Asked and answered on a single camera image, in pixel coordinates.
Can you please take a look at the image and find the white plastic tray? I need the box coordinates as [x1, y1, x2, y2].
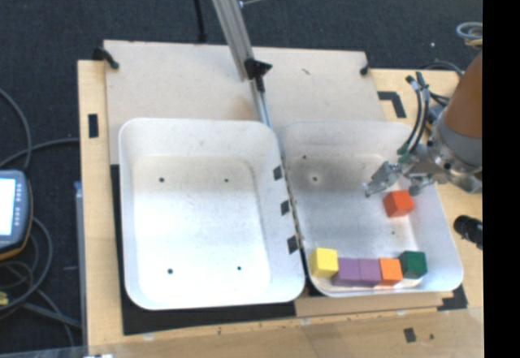
[117, 117, 307, 312]
[279, 120, 466, 299]

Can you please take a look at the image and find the yellow cube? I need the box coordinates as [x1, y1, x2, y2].
[309, 247, 340, 279]

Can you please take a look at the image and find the orange cube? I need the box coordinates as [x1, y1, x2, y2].
[379, 257, 405, 287]

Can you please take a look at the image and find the green cube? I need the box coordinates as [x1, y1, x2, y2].
[398, 250, 429, 280]

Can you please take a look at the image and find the purple cube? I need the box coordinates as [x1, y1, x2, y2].
[359, 257, 383, 287]
[332, 257, 362, 288]

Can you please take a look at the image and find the red cube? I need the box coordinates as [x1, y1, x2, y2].
[382, 190, 416, 218]

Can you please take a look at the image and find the pale flat board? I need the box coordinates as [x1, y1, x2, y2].
[101, 38, 452, 318]

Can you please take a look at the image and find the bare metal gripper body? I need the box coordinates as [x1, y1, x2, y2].
[400, 140, 483, 194]

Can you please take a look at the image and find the black cylinder on white bracket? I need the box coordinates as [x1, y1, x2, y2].
[453, 214, 483, 251]

